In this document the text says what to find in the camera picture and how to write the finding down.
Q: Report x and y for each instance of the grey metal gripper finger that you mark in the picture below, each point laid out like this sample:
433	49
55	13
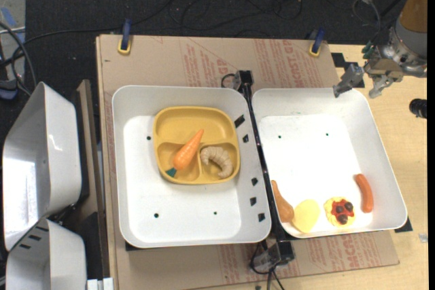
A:
350	77
381	84

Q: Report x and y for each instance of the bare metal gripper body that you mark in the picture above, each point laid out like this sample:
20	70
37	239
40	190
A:
385	66

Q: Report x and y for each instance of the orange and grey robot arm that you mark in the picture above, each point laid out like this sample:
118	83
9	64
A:
415	6

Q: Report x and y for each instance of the white plastic tray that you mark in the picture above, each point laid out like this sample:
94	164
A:
44	153
51	258
312	159
176	214

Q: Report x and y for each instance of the orange sausage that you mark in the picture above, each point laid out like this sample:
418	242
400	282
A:
365	193

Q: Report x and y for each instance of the thin black rod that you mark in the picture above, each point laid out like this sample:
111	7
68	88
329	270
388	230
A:
262	159

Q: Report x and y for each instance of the yellow pizza with red sauce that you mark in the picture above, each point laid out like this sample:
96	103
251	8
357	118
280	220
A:
334	217

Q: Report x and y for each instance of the yellow potato chip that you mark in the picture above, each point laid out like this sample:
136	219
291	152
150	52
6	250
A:
307	215

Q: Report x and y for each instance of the brown chicken drumstick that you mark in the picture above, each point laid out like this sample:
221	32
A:
284	208

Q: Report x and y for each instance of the beige croissant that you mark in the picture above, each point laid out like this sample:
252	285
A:
221	158

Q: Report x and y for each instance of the yellow divided plate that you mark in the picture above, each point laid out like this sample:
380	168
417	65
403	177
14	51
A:
183	122

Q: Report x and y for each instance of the brown cardboard board red print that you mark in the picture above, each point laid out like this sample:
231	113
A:
176	59

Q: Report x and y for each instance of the orange carrot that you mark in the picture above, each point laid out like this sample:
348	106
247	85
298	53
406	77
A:
187	153

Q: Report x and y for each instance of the black cylinder on white bracket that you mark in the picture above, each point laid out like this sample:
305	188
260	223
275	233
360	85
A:
419	107

